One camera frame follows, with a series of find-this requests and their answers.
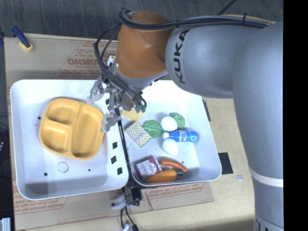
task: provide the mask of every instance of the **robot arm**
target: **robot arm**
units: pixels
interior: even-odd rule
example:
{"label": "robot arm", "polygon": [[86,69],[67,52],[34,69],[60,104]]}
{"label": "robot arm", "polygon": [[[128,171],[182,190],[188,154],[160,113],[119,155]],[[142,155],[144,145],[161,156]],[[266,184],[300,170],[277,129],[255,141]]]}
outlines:
{"label": "robot arm", "polygon": [[[254,184],[255,230],[284,230],[283,22],[205,16],[172,23],[152,12],[125,10],[120,17],[124,25],[109,71],[123,84],[108,84],[120,90],[123,107],[138,107],[133,94],[167,73],[188,92],[234,98]],[[133,90],[126,99],[125,88]]]}

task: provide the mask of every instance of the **yellow plate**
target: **yellow plate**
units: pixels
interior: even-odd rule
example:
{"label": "yellow plate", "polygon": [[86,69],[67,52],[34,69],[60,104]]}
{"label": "yellow plate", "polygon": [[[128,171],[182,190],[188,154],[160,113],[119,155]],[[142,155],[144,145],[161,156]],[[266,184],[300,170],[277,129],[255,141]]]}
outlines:
{"label": "yellow plate", "polygon": [[101,147],[102,119],[100,110],[84,102],[55,99],[45,110],[39,129],[40,142],[53,153],[88,160]]}

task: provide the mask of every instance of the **plastic bottle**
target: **plastic bottle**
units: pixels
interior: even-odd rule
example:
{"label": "plastic bottle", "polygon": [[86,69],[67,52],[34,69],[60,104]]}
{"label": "plastic bottle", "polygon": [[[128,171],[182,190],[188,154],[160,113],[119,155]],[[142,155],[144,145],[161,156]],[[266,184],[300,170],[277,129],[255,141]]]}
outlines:
{"label": "plastic bottle", "polygon": [[198,134],[195,131],[176,130],[174,132],[164,132],[163,139],[171,138],[176,142],[195,142],[198,139]]}

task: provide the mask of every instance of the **drain hole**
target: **drain hole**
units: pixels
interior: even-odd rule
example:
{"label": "drain hole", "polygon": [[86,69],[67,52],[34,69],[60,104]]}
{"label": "drain hole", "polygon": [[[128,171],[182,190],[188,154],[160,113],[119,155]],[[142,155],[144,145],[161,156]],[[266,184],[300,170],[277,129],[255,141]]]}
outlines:
{"label": "drain hole", "polygon": [[122,170],[122,168],[120,167],[120,168],[118,168],[117,169],[117,175],[120,175],[120,174],[122,174],[123,173],[123,170]]}
{"label": "drain hole", "polygon": [[112,158],[111,158],[111,164],[114,164],[116,162],[116,156],[113,156]]}

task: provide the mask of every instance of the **cardboard sheet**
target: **cardboard sheet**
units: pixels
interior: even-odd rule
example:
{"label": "cardboard sheet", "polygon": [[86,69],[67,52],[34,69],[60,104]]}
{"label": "cardboard sheet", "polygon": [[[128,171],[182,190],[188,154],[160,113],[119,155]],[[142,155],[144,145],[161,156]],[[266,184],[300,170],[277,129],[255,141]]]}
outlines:
{"label": "cardboard sheet", "polygon": [[[94,55],[93,42],[89,38],[68,38],[26,34],[34,45],[25,51],[17,38],[5,38],[5,64],[10,133],[12,134],[11,85],[21,79],[93,79],[101,74]],[[100,49],[106,41],[100,43]],[[116,41],[106,51],[104,61],[116,52]],[[47,200],[25,199],[16,187],[14,145],[11,136],[13,172],[13,196],[16,230],[33,229],[85,220],[119,216],[120,210],[111,210],[109,199],[118,197],[121,190],[99,192]],[[131,208],[132,213],[155,211],[185,205],[213,202],[208,182],[190,183],[143,189],[140,206]]]}

